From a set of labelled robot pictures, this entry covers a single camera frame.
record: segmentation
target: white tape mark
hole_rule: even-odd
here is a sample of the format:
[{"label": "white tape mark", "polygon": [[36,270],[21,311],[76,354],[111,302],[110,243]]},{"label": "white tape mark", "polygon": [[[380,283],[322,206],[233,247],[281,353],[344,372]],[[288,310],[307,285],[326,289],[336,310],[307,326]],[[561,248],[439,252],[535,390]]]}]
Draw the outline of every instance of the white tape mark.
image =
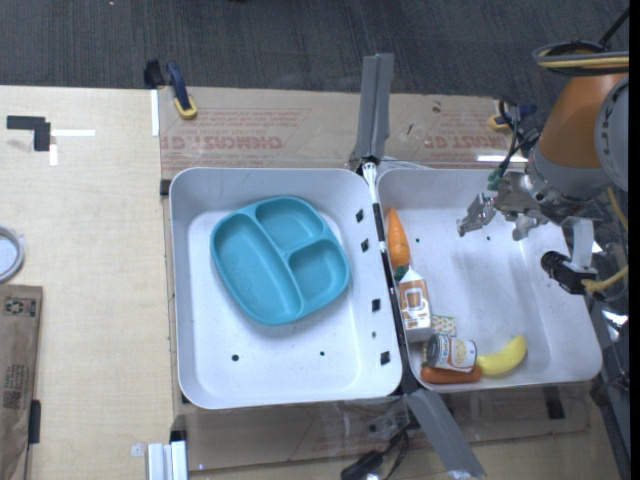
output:
[{"label": "white tape mark", "polygon": [[151,136],[160,135],[160,118],[158,113],[158,91],[151,91]]},{"label": "white tape mark", "polygon": [[51,130],[52,137],[95,137],[95,130]]},{"label": "white tape mark", "polygon": [[49,144],[49,165],[58,165],[58,145],[55,142]]},{"label": "white tape mark", "polygon": [[[478,162],[502,162],[504,160],[504,155],[478,155]],[[528,162],[528,160],[523,156],[513,155],[511,157],[511,161],[514,163],[524,163]]]}]

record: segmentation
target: can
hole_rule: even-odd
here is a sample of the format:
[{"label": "can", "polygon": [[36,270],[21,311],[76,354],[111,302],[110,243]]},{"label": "can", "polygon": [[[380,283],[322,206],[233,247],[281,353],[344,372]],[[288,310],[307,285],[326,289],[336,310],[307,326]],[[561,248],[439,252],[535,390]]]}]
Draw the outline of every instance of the can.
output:
[{"label": "can", "polygon": [[471,340],[435,333],[427,342],[427,366],[470,372],[476,364],[476,344]]}]

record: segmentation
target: white sink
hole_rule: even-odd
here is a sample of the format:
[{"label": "white sink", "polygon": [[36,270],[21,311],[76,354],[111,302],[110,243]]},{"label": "white sink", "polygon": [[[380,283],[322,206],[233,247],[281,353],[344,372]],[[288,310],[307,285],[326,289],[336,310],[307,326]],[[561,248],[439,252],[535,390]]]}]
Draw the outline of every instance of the white sink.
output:
[{"label": "white sink", "polygon": [[[489,173],[395,169],[379,178],[381,204],[398,211],[432,313],[454,317],[458,336],[475,341],[478,354],[498,351],[519,333],[528,342],[524,361],[504,376],[423,384],[460,392],[590,380],[600,372],[602,352],[585,301],[565,292],[540,266],[547,251],[569,255],[561,228],[540,226],[516,242],[513,223],[498,213],[484,228],[458,235],[456,219],[486,190]],[[419,379],[421,345],[410,344],[409,352]]]},{"label": "white sink", "polygon": [[[327,306],[268,326],[247,316],[225,289],[209,238],[229,213],[282,195],[304,198],[322,215],[351,277]],[[174,178],[169,200],[178,377],[192,403],[230,409],[362,400],[396,389],[400,348],[361,177],[346,169],[193,168]]]}]

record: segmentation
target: banana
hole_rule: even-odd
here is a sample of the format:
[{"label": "banana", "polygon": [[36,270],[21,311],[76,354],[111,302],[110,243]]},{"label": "banana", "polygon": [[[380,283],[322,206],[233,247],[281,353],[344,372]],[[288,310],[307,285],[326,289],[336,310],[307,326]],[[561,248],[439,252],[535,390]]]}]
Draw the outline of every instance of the banana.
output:
[{"label": "banana", "polygon": [[502,350],[494,354],[478,355],[476,363],[485,375],[501,375],[518,366],[526,353],[527,340],[522,334],[518,334]]}]

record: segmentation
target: dark floor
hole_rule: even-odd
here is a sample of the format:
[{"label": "dark floor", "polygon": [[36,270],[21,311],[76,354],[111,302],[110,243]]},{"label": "dark floor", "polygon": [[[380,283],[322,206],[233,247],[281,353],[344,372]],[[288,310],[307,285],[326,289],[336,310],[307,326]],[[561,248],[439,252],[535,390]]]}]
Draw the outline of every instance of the dark floor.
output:
[{"label": "dark floor", "polygon": [[[359,92],[362,57],[389,52],[393,92],[508,96],[536,104],[531,124],[541,127],[566,79],[531,52],[598,41],[629,3],[0,0],[0,84],[143,88],[147,60],[158,59],[175,61],[192,86]],[[610,46],[628,45],[627,20]],[[602,326],[597,315],[594,323]],[[608,359],[606,330],[598,332]],[[628,335],[618,348],[628,369]],[[615,377],[614,363],[605,377]],[[604,411],[625,476],[629,399],[615,391],[618,405]]]}]

